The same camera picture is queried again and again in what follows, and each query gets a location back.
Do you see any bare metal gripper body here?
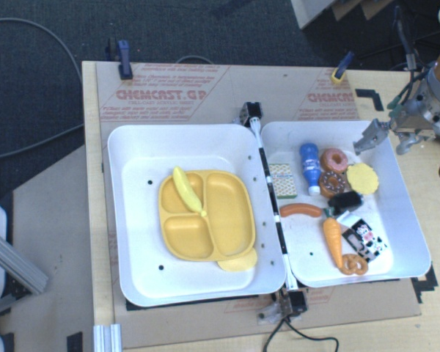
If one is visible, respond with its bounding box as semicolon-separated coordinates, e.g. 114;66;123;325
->
390;93;440;142

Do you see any yellow scalloped round biscuit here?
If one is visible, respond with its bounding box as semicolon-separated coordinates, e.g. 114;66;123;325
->
346;162;380;196

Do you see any pink doughnut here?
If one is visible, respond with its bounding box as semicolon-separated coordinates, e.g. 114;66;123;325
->
319;147;349;174

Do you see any blue bottle with white cap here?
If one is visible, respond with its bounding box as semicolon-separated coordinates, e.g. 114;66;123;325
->
299;143;323;197

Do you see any brown chocolate doughnut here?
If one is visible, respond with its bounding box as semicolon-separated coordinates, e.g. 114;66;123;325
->
318;170;348;199

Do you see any black can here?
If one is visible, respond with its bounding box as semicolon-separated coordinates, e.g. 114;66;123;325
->
327;191;364;216

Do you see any white plastic tray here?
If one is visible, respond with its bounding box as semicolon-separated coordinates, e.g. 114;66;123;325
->
106;123;287;307
260;120;433;289

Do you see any orange sausage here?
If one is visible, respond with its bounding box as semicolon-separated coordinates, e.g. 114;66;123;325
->
279;202;323;219

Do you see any cow print milk carton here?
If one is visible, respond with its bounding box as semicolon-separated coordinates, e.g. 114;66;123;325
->
336;210;389;263

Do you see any orange carrot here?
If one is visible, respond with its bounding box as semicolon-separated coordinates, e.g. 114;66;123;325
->
322;208;344;270

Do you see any thin black and white rod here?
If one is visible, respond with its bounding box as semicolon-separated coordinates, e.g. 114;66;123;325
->
249;117;298;291

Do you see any brown pretzel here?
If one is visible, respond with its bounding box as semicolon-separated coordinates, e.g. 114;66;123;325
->
339;254;370;276

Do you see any yellow divided plate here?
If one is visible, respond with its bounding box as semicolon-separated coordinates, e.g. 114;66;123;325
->
158;169;257;263

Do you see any plain yellow round biscuit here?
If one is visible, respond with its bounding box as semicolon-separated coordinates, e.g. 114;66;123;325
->
216;246;258;273

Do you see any yellow banana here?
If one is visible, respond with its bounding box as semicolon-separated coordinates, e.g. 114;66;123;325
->
172;166;208;219

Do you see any brown cardboard board red print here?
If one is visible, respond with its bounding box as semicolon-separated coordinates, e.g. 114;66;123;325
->
95;62;422;350

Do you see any black block with thin wires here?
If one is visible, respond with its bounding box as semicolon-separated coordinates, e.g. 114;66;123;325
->
238;101;263;126
277;290;309;320

